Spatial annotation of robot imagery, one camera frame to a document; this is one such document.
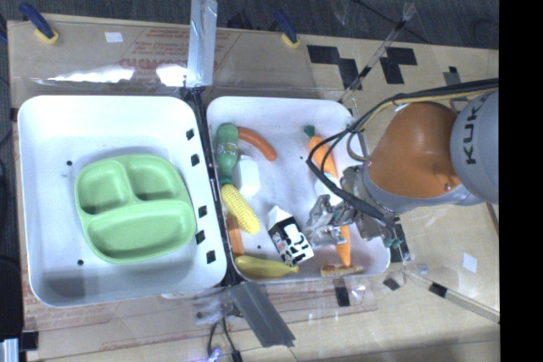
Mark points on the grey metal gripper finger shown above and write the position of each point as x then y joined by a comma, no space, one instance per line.
331,236
319,213

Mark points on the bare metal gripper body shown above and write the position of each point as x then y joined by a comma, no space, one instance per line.
367,222

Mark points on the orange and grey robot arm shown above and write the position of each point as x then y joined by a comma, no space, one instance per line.
420,148

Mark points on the pizza slice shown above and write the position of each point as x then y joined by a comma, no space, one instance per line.
339,270

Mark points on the cow print milk carton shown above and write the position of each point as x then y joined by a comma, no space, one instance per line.
292,243

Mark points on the orange carrot with green top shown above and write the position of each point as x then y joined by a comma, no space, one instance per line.
322,154

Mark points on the yellow banana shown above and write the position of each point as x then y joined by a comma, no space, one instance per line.
263,268

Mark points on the yellow corn cob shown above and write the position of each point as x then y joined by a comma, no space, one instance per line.
241,208

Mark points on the white bottle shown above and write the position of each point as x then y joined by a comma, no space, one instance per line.
249,176

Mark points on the orange stick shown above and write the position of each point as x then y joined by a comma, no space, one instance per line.
235,237

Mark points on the orange sausage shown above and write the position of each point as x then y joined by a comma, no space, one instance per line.
259,142

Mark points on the white plastic tray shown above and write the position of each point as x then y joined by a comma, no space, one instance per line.
55,127
284,118

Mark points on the green bottle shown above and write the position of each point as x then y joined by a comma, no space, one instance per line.
227,148

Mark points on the green divided plate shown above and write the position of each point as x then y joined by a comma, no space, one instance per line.
136,224

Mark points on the brown cardboard board red print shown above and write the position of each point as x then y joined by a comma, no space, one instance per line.
161,42

